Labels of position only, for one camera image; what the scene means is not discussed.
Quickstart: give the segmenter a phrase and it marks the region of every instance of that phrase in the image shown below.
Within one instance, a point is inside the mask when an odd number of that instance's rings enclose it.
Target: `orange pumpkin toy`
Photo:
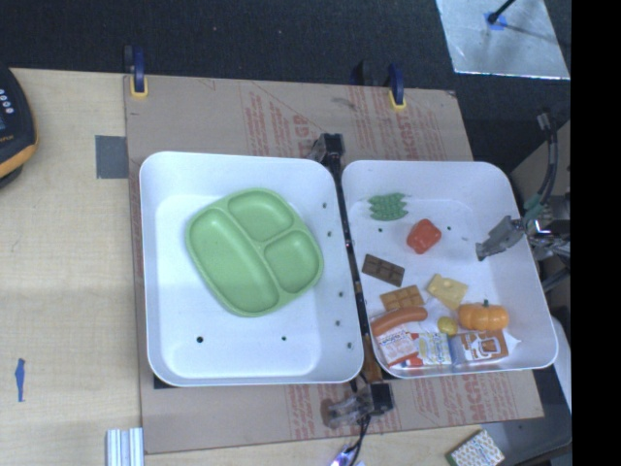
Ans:
[[[503,306],[493,306],[487,299],[481,304],[459,306],[459,324],[467,330],[501,330],[508,326],[508,312]]]

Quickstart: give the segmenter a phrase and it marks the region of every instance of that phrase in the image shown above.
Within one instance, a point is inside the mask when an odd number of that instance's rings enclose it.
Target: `blue clamp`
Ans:
[[[125,70],[131,73],[130,90],[133,97],[144,98],[148,95],[145,77],[145,53],[142,47],[125,47]]]
[[[406,99],[404,98],[404,75],[401,69],[392,63],[388,66],[388,76],[390,80],[390,103],[393,109],[400,111],[406,107]]]

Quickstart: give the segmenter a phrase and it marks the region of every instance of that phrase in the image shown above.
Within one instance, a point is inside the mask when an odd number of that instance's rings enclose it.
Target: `cardboard sheet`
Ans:
[[[305,157],[321,133],[341,133],[358,159],[472,160],[451,92],[407,89],[394,111],[386,88],[149,77],[134,98],[124,79],[140,389],[146,453],[357,435],[332,430],[322,403],[348,384],[167,387],[147,360],[139,170],[161,150]],[[542,416],[531,371],[392,381],[396,408],[369,433]]]

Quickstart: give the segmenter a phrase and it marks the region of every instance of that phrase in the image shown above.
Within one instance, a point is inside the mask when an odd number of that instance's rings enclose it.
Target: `toy food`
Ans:
[[[519,340],[503,330],[468,331],[448,340],[454,364],[484,362],[511,355]]]
[[[427,318],[427,315],[427,310],[422,306],[402,307],[374,319],[371,323],[371,331],[375,336],[379,336],[400,324],[422,321]]]
[[[498,449],[487,430],[476,432],[445,457],[451,466],[475,466],[477,464],[496,466],[505,460],[505,455]]]
[[[425,253],[440,240],[441,236],[442,232],[425,217],[411,228],[406,242],[416,253]]]
[[[405,196],[403,193],[390,193],[371,197],[371,219],[392,221],[405,216],[408,213],[405,210],[407,204],[402,201]]]
[[[382,354],[388,361],[389,366],[396,366],[400,369],[417,368],[420,366],[438,366],[442,364],[452,364],[453,360],[448,346],[448,336],[445,333],[409,333],[410,347],[408,352],[402,350],[401,353],[395,352],[395,334],[385,337],[383,344],[380,344]],[[396,361],[389,359],[397,356]]]
[[[451,278],[435,274],[427,285],[427,291],[440,300],[448,309],[457,310],[466,295],[468,286]]]
[[[452,317],[441,316],[438,319],[438,329],[441,333],[446,333],[446,335],[452,337],[457,333],[457,321]]]
[[[415,284],[399,288],[398,290],[381,293],[379,298],[386,308],[386,311],[392,311],[400,307],[422,306],[425,303],[423,297],[420,295],[418,286]]]
[[[491,305],[487,299],[483,303],[462,304],[458,317],[467,330],[501,330],[508,326],[507,309]]]
[[[365,255],[365,262],[362,265],[362,272],[383,282],[401,286],[404,280],[406,269],[387,260],[380,259],[369,253]]]

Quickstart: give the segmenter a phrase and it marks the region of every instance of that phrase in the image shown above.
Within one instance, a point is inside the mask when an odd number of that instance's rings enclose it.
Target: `black carpet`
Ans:
[[[572,0],[544,0],[569,71]],[[0,0],[0,61],[10,67],[349,83],[366,60],[405,87],[454,90],[474,159],[509,173],[543,141],[536,116],[570,118],[571,82],[453,71],[435,0]]]

